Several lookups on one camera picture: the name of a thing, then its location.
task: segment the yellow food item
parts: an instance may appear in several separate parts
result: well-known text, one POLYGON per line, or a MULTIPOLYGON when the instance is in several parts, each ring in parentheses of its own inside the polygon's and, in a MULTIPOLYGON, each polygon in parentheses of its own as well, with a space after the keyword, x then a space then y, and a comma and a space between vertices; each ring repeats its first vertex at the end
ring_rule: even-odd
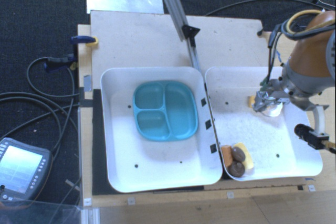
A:
POLYGON ((249 98, 248 98, 248 107, 249 108, 252 108, 252 105, 255 103, 255 96, 250 96, 249 98))
POLYGON ((224 165, 226 168, 228 168, 232 164, 232 161, 233 161, 232 153, 231 153, 232 148, 229 145, 225 145, 225 146, 222 146, 220 150, 222 151, 224 165))
POLYGON ((239 142, 239 143, 235 144, 233 147, 239 147, 245 153, 245 160, 242 162, 245 169, 246 170, 252 169, 254 167, 253 160, 252 160, 251 155, 248 152, 246 146, 242 142, 239 142))

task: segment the black mount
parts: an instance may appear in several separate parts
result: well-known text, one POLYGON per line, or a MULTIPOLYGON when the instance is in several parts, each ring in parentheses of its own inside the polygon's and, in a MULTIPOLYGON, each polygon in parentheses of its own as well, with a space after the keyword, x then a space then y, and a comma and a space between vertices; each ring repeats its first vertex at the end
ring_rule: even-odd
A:
POLYGON ((190 40, 190 45, 195 48, 195 36, 198 34, 199 31, 201 31, 199 28, 192 27, 189 25, 182 26, 182 31, 184 34, 184 37, 190 40))

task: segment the blue clamp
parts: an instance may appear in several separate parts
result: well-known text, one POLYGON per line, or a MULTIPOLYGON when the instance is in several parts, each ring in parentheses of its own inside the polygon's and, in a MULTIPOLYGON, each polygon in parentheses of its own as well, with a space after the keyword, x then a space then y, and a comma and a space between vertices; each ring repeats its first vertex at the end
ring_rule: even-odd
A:
POLYGON ((72 45, 85 43, 88 47, 95 47, 98 45, 98 38, 89 36, 74 36, 71 37, 70 43, 72 45))
POLYGON ((44 63, 44 69, 47 73, 53 73, 62 69, 70 68, 77 58, 74 54, 65 55, 62 58, 48 57, 44 63))

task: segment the white tray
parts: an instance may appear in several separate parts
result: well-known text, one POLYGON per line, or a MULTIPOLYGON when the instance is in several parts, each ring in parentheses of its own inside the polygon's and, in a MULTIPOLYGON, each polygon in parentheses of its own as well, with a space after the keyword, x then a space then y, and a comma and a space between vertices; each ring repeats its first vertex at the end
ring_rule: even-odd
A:
MULTIPOLYGON (((254 162, 251 173, 232 178, 246 181, 319 174, 319 151, 294 133, 299 123, 309 126, 305 112, 288 104, 278 117, 271 118, 248 107, 248 97, 256 94, 266 74, 264 67, 214 67, 205 76, 220 146, 243 142, 254 162)), ((280 75, 281 68, 274 68, 272 77, 280 75)))
POLYGON ((223 172, 202 75, 190 67, 112 68, 101 76, 108 179, 117 191, 129 193, 216 183, 223 172), (196 133, 182 141, 155 142, 137 130, 132 105, 135 89, 149 81, 175 80, 193 92, 196 133))

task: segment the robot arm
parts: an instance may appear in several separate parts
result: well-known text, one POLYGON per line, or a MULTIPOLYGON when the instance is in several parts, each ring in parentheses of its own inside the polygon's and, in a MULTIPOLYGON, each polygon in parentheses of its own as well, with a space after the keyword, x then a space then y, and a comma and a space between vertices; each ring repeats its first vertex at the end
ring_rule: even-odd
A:
POLYGON ((315 129, 297 125, 295 133, 315 149, 327 148, 334 151, 334 143, 324 133, 324 110, 328 105, 313 104, 309 98, 329 87, 335 87, 335 12, 308 10, 295 14, 283 24, 276 26, 270 36, 269 72, 256 93, 253 109, 264 112, 283 103, 293 103, 303 111, 313 111, 315 129), (295 33, 291 23, 304 14, 318 15, 306 30, 295 33), (270 79, 276 52, 276 42, 281 34, 298 40, 289 60, 282 65, 278 79, 270 79))

